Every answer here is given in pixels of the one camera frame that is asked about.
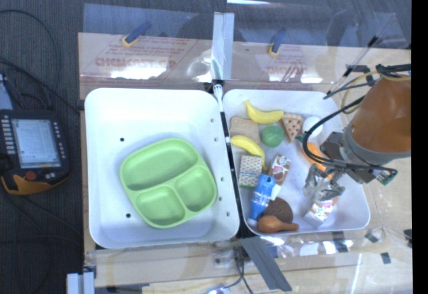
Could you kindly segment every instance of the green divided plate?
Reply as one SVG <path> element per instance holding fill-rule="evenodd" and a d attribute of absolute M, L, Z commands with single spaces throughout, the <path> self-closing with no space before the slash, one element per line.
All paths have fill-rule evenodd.
<path fill-rule="evenodd" d="M 120 165 L 120 181 L 144 221 L 160 229 L 189 220 L 217 197 L 210 169 L 182 138 L 165 138 L 129 154 Z"/>

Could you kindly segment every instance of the blue clip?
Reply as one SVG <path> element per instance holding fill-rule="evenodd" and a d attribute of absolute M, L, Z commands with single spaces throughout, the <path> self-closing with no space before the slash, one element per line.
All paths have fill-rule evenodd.
<path fill-rule="evenodd" d="M 280 47 L 282 40 L 284 39 L 284 35 L 286 34 L 286 28 L 281 28 L 279 32 L 275 34 L 275 36 L 271 40 L 271 45 L 269 46 L 268 53 L 271 56 L 277 56 L 280 53 Z"/>
<path fill-rule="evenodd" d="M 137 28 L 122 38 L 122 45 L 126 48 L 134 45 L 138 41 L 138 36 L 144 35 L 151 26 L 152 24 L 149 21 L 145 21 L 144 23 L 140 24 Z"/>

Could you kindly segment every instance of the yellow toy banana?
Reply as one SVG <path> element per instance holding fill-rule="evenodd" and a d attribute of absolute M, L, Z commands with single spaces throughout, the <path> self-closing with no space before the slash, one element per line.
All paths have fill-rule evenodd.
<path fill-rule="evenodd" d="M 244 101 L 244 104 L 247 107 L 248 117 L 258 124 L 272 124 L 278 122 L 284 115 L 284 111 L 282 110 L 268 112 L 258 110 L 257 108 L 254 108 L 248 100 Z"/>
<path fill-rule="evenodd" d="M 251 155 L 260 156 L 261 167 L 263 170 L 267 169 L 265 166 L 265 152 L 263 149 L 261 149 L 261 146 L 259 146 L 257 142 L 253 141 L 250 137 L 245 135 L 234 135 L 231 137 L 230 141 L 234 146 L 238 146 L 247 150 L 247 152 L 249 152 Z"/>

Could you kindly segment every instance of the red button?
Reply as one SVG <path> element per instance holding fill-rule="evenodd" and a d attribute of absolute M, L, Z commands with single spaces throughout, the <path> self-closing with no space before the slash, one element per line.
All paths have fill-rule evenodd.
<path fill-rule="evenodd" d="M 28 171 L 25 173 L 24 178 L 25 178 L 27 181 L 34 181 L 34 180 L 37 178 L 37 175 L 36 175 L 36 174 L 35 174 L 35 172 L 33 172 L 32 170 L 28 170 Z"/>

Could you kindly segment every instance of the green ball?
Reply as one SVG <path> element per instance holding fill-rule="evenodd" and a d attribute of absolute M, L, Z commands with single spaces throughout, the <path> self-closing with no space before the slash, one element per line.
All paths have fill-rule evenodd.
<path fill-rule="evenodd" d="M 261 132 L 261 140 L 266 146 L 279 146 L 284 139 L 284 130 L 279 126 L 267 126 Z"/>

